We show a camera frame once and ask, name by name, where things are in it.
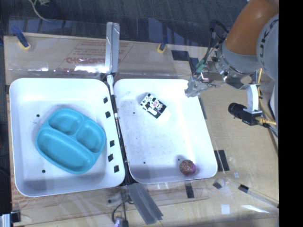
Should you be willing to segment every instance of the blue plate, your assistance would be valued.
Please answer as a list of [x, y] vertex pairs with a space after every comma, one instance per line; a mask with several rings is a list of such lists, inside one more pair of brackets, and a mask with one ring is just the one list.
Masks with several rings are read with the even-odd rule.
[[82, 174], [92, 168], [106, 142], [104, 130], [70, 108], [55, 111], [36, 136], [38, 152], [57, 167]]

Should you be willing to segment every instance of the table surface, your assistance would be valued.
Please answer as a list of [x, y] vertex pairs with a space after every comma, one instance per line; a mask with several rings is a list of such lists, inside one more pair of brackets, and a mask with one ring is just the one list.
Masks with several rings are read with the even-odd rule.
[[[105, 25], [93, 25], [104, 30]], [[9, 85], [20, 77], [32, 77], [30, 69], [47, 64], [49, 68], [66, 68], [61, 56], [83, 54], [83, 48], [69, 54], [60, 46], [65, 41], [97, 41], [103, 38], [86, 37], [83, 34], [64, 33], [62, 30], [45, 30], [43, 33], [25, 33], [35, 44], [36, 39], [49, 41], [44, 48], [35, 47], [27, 57], [26, 52], [5, 50], [6, 81]], [[17, 46], [14, 37], [5, 38], [6, 47]], [[177, 78], [189, 79], [193, 59], [201, 60], [207, 48], [188, 44], [167, 44], [164, 53], [158, 53], [159, 44], [120, 41], [119, 67], [115, 80], [121, 78]], [[97, 56], [104, 57], [103, 52]], [[263, 75], [261, 89], [264, 100], [271, 97], [272, 81]], [[247, 104], [244, 90], [236, 90], [223, 84], [200, 94], [207, 128], [217, 156], [218, 172], [208, 179], [177, 183], [148, 184], [146, 188], [163, 213], [163, 219], [151, 226], [273, 226], [278, 216], [278, 140], [261, 126], [248, 126], [228, 113], [230, 103]], [[11, 182], [13, 210], [21, 214], [21, 222], [14, 226], [114, 226], [111, 213], [121, 202], [123, 188], [102, 189], [89, 192], [62, 194], [52, 197], [28, 198], [14, 185], [13, 155], [10, 135]], [[135, 206], [126, 204], [130, 226], [144, 226]], [[115, 217], [124, 217], [120, 207]]]

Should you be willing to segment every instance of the shoe sole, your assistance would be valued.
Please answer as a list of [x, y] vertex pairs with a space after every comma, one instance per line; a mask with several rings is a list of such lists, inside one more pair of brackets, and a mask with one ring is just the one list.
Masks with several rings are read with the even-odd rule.
[[45, 20], [45, 21], [47, 21], [47, 22], [53, 22], [53, 21], [55, 21], [55, 19], [46, 19], [46, 18], [42, 17], [42, 16], [36, 11], [35, 6], [34, 6], [34, 3], [32, 2], [32, 0], [28, 0], [28, 1], [32, 4], [33, 10], [34, 10], [34, 12], [36, 13], [36, 15], [37, 15], [39, 18], [41, 18], [41, 19], [43, 19], [43, 20]]

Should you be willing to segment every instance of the dark floor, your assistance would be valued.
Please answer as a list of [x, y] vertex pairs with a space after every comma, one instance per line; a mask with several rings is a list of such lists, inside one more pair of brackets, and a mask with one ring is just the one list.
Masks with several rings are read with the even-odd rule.
[[[207, 46], [209, 23], [216, 19], [231, 27], [247, 0], [53, 0], [62, 16], [47, 26], [39, 20], [27, 0], [0, 0], [0, 28], [10, 35], [12, 23], [22, 24], [24, 32], [104, 37], [97, 24], [117, 22], [121, 40], [156, 42], [166, 36], [169, 44]], [[36, 19], [37, 25], [27, 23]], [[159, 33], [169, 28], [178, 37]], [[0, 215], [10, 212], [8, 122], [3, 48], [0, 48]]]

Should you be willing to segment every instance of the shoe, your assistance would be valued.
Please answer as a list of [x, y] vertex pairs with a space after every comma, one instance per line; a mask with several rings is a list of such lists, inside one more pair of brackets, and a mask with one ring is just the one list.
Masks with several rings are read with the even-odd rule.
[[39, 18], [51, 22], [60, 16], [57, 6], [50, 0], [29, 0]]

